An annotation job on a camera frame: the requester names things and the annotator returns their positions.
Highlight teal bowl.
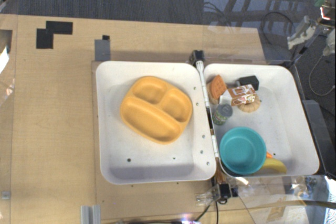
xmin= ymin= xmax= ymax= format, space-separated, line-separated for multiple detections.
xmin=219 ymin=126 xmax=267 ymax=176

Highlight orange-brown waffle biscuit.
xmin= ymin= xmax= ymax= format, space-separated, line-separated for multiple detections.
xmin=210 ymin=74 xmax=228 ymax=100

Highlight orange divided plate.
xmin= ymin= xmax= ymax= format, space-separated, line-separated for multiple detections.
xmin=119 ymin=76 xmax=194 ymax=145

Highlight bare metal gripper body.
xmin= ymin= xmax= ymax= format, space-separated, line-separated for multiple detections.
xmin=317 ymin=0 xmax=336 ymax=31

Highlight white plastic tray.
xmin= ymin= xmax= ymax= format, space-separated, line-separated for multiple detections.
xmin=95 ymin=60 xmax=217 ymax=186
xmin=203 ymin=63 xmax=320 ymax=178

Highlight beige bread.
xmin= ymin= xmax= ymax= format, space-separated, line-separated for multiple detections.
xmin=206 ymin=81 xmax=221 ymax=105

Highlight yellow banana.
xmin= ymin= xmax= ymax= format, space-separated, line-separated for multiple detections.
xmin=255 ymin=157 xmax=288 ymax=175

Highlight black block with thin wires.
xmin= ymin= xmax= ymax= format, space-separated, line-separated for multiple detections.
xmin=217 ymin=183 xmax=233 ymax=204
xmin=191 ymin=49 xmax=206 ymax=64

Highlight tan doughnut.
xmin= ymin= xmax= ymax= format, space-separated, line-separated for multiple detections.
xmin=237 ymin=99 xmax=261 ymax=113

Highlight green can with grey lid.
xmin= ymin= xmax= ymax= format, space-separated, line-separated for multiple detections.
xmin=212 ymin=103 xmax=234 ymax=126

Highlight brown and white carton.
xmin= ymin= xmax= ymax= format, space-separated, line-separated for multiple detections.
xmin=226 ymin=83 xmax=257 ymax=107

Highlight black box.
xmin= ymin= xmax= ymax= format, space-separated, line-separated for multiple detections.
xmin=237 ymin=75 xmax=260 ymax=91

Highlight thin black and white rod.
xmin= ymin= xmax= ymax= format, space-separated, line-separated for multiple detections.
xmin=195 ymin=60 xmax=220 ymax=158

